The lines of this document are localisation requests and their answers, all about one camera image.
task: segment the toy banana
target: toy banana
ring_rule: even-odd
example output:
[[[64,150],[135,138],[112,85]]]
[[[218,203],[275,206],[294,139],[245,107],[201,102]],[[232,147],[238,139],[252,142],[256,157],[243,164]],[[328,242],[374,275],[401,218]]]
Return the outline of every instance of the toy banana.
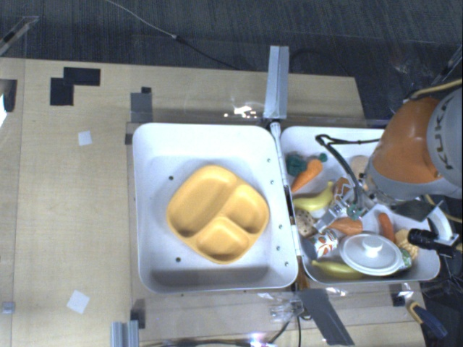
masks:
[[[315,197],[296,198],[293,200],[294,208],[299,208],[300,210],[306,210],[308,212],[321,210],[322,208],[329,205],[333,199],[332,187],[333,182],[329,181],[328,186]]]
[[[333,278],[344,279],[344,280],[358,280],[363,277],[362,273],[354,270],[350,266],[334,262],[334,261],[315,261],[311,262],[312,266],[318,267],[326,275],[330,275]]]

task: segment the table surface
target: table surface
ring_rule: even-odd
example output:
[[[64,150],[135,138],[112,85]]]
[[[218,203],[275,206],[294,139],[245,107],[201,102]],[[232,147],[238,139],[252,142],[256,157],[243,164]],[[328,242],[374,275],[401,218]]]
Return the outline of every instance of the table surface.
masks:
[[[74,106],[50,106],[50,79],[63,77],[64,67],[99,68],[101,85],[75,86]],[[15,110],[0,126],[0,301],[16,306],[13,315],[0,314],[0,346],[108,346],[111,323],[128,321],[133,302],[124,143],[130,93],[151,87],[155,119],[220,123],[226,113],[226,121],[243,122],[234,109],[263,110],[266,73],[2,58],[0,78],[17,80]],[[362,123],[352,78],[290,75],[288,97],[290,115]],[[92,143],[79,146],[86,131]],[[419,287],[407,286],[422,303]],[[90,298],[82,314],[67,307],[76,290]],[[255,332],[281,326],[256,319],[268,305],[252,292],[214,295],[199,306],[196,296],[180,298],[150,300],[158,338],[238,334],[242,323]],[[420,326],[404,307],[392,307],[388,287],[346,287],[332,299],[358,346],[423,345]],[[297,345],[295,328],[279,346]],[[326,345],[312,321],[302,328],[304,346]],[[153,337],[149,330],[140,336]]]

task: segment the yellow divided plate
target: yellow divided plate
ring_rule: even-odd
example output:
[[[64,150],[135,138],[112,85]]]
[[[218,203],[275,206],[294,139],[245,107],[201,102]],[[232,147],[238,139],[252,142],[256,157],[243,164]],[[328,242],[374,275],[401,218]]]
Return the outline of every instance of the yellow divided plate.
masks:
[[[170,229],[210,261],[241,258],[267,226],[264,198],[246,181],[215,165],[194,172],[167,206]]]

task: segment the lid knob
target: lid knob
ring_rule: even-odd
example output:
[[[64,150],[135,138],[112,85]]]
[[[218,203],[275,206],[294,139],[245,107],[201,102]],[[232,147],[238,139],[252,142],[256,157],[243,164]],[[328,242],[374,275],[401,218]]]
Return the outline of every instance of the lid knob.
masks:
[[[379,251],[383,248],[383,243],[376,236],[366,236],[362,242],[367,257],[374,258],[378,256]]]

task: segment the white square sticker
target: white square sticker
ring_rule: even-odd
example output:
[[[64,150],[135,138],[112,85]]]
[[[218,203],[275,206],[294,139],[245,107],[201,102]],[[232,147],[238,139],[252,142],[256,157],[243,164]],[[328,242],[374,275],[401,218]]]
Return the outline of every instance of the white square sticker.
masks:
[[[84,293],[80,293],[79,291],[74,291],[74,293],[71,295],[71,298],[69,299],[69,302],[67,302],[67,306],[72,311],[83,314],[89,301],[90,297],[87,297]]]
[[[89,145],[92,143],[92,134],[90,131],[79,132],[79,145],[82,147],[84,145]]]

